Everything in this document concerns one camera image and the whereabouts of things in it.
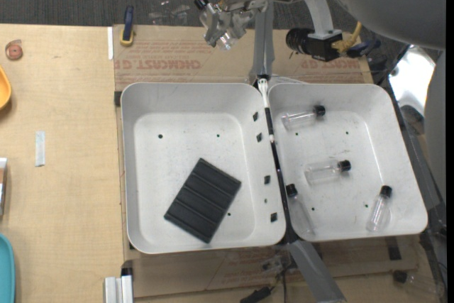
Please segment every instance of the wooden table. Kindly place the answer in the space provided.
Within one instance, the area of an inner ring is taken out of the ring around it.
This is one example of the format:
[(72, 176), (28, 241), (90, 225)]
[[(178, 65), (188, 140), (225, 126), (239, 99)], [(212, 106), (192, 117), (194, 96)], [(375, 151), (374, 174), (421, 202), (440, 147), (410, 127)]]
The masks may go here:
[[(0, 232), (14, 250), (16, 302), (102, 302), (104, 278), (118, 276), (124, 262), (107, 28), (0, 25), (0, 46), (18, 38), (20, 60), (0, 52), (13, 89), (0, 111), (0, 156), (9, 159)], [(35, 166), (36, 131), (45, 131), (41, 167)], [(430, 274), (424, 251), (418, 254), (419, 269)], [(349, 302), (436, 302), (406, 295), (390, 274), (336, 281)], [(238, 302), (251, 291), (140, 301)], [(277, 288), (268, 301), (282, 302), (281, 293)], [(313, 301), (304, 285), (289, 287), (290, 302), (295, 297)]]

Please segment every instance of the clear vial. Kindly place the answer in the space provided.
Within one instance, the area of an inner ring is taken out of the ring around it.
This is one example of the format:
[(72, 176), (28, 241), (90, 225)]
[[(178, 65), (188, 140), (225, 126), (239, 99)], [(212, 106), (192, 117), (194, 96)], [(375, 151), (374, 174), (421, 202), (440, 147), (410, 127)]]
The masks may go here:
[(311, 163), (304, 167), (304, 175), (310, 184), (322, 182), (325, 180), (334, 180), (342, 172), (347, 172), (352, 165), (349, 160), (327, 159), (321, 162)]
[(369, 219), (366, 223), (366, 229), (371, 232), (383, 230), (389, 223), (391, 210), (389, 208), (392, 188), (382, 186), (380, 194), (375, 197)]
[(289, 111), (281, 117), (281, 120), (287, 130), (294, 130), (314, 123), (318, 117), (325, 115), (325, 112), (324, 106), (315, 105), (312, 110)]
[(309, 212), (302, 201), (301, 196), (298, 196), (298, 191), (294, 184), (288, 184), (287, 189), (287, 203), (289, 205), (290, 218), (293, 224), (301, 226), (299, 229), (304, 235), (310, 233), (314, 235), (314, 223), (312, 222)]
[(432, 277), (426, 277), (417, 272), (396, 270), (392, 273), (392, 277), (408, 293), (423, 294), (438, 298), (441, 298), (445, 294), (445, 286), (442, 282), (435, 281)]

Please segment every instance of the white plastic tray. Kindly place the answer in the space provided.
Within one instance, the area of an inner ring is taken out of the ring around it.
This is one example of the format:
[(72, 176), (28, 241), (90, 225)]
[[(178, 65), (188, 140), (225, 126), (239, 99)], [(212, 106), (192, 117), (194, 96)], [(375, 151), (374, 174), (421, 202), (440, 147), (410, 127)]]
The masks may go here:
[[(385, 90), (371, 84), (277, 84), (269, 98), (284, 181), (295, 184), (314, 227), (314, 233), (307, 233), (292, 219), (301, 238), (329, 241), (425, 229), (426, 208)], [(321, 120), (296, 131), (284, 128), (282, 112), (295, 106), (310, 110), (315, 104), (326, 107)], [(339, 180), (310, 185), (303, 167), (327, 157), (349, 160), (351, 171)], [(366, 220), (384, 184), (393, 189), (391, 221), (385, 230), (370, 233)]]
[[(174, 253), (271, 246), (282, 239), (282, 201), (256, 89), (246, 84), (138, 83), (123, 91), (121, 111), (126, 221), (136, 249)], [(199, 158), (242, 183), (210, 244), (164, 219)], [(264, 183), (267, 175), (269, 184)], [(277, 220), (271, 222), (273, 213)]]

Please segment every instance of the teal object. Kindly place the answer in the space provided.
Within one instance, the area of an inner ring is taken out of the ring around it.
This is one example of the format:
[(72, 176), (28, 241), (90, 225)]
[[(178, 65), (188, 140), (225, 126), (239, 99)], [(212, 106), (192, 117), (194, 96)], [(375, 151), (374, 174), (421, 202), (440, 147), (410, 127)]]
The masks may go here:
[(0, 233), (0, 303), (14, 303), (16, 291), (16, 269), (13, 248)]

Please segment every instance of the brown round object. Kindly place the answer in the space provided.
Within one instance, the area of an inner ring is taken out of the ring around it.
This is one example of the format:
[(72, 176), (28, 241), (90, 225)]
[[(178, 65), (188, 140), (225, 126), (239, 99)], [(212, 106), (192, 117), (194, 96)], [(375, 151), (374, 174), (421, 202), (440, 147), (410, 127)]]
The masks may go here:
[(6, 56), (10, 60), (18, 60), (22, 57), (22, 47), (20, 45), (10, 45), (6, 49)]

